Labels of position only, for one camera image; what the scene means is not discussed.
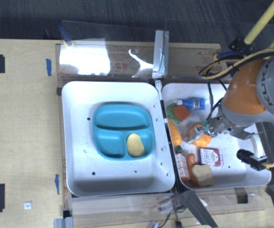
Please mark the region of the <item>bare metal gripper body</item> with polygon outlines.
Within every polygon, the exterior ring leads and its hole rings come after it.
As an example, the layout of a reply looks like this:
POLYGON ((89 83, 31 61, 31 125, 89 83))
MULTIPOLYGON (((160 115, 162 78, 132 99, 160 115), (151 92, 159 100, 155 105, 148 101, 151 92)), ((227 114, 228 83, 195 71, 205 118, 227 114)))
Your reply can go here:
POLYGON ((230 133, 233 130, 232 124, 223 116, 211 118, 208 121, 208 128, 213 129, 216 134, 230 133))

